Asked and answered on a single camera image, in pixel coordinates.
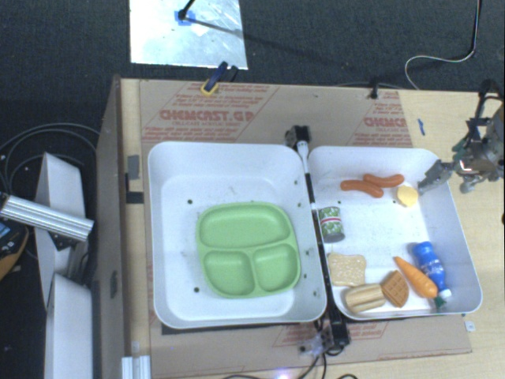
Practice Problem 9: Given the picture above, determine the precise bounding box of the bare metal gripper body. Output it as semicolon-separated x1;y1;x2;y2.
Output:
453;137;505;182

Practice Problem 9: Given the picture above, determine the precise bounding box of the yellow round toy biscuit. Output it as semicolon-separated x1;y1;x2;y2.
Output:
395;184;420;209

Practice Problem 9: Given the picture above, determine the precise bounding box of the orange toy sausage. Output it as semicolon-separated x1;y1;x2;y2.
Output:
362;173;406;189
339;178;385;200

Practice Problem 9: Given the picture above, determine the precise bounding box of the white plastic tray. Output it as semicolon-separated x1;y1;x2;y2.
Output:
147;141;329;330
306;144;484;322

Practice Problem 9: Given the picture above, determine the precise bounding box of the blue plastic bottle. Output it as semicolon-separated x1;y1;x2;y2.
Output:
411;241;453;301

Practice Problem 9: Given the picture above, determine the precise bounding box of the orange toy carrot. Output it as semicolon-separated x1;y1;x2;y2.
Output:
393;255;447;312

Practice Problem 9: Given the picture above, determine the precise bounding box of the green and white can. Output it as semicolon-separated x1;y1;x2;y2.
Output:
317;205;346;244

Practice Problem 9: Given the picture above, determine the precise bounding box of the brown toy waffle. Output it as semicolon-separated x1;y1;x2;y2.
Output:
380;269;410;309

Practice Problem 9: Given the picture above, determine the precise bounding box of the beige toy bread slice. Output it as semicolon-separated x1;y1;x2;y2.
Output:
326;251;368;288

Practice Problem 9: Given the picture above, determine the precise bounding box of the tan toy bread roll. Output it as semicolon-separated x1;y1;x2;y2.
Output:
344;283;387;315

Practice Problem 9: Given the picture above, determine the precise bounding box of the brown cardboard board red print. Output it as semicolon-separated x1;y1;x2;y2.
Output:
138;78;473;369

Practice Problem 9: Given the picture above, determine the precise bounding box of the green divided plate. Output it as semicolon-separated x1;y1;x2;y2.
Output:
195;201;303;301

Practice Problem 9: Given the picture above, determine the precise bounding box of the black block with thin wires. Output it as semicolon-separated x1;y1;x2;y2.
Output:
285;125;313;148
321;309;352;351

